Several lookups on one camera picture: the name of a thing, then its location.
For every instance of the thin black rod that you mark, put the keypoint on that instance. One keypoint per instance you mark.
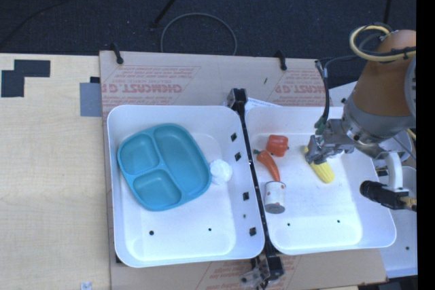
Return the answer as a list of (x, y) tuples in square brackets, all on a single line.
[(255, 180)]

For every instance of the black cylinder on white bracket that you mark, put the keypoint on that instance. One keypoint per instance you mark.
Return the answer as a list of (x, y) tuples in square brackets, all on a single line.
[(384, 194)]

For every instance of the yellow corn cob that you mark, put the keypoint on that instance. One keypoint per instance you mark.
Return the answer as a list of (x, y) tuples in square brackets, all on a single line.
[(324, 171)]

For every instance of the white plastic tray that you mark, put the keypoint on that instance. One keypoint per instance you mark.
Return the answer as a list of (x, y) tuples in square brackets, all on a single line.
[(316, 214), (190, 234)]

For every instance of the white paper sheet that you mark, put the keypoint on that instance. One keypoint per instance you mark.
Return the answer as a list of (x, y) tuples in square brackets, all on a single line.
[(261, 102)]

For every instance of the white cauliflower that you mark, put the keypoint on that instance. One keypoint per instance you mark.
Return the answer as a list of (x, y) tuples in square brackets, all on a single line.
[(221, 172)]

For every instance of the brown cardboard board red print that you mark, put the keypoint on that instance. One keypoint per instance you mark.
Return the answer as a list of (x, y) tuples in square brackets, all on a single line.
[(210, 78)]

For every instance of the blue divided plate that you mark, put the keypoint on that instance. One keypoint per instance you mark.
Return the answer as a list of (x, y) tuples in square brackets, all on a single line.
[(163, 166)]

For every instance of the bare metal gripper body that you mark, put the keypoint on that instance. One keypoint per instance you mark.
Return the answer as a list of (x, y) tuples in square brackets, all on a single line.
[(343, 139)]

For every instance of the orange bell pepper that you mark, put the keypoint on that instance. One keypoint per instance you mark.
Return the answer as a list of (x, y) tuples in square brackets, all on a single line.
[(277, 145)]

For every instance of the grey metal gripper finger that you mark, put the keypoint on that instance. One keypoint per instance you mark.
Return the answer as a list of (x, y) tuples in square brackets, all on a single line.
[(327, 152), (312, 147)]

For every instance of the white can with orange dots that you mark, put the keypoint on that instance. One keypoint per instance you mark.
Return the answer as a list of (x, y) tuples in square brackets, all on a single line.
[(274, 197)]

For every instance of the orange carrot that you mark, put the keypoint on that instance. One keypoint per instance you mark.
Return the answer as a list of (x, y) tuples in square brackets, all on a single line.
[(268, 163)]

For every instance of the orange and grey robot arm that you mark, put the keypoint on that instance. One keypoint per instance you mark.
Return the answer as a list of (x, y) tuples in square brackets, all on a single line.
[(380, 85)]

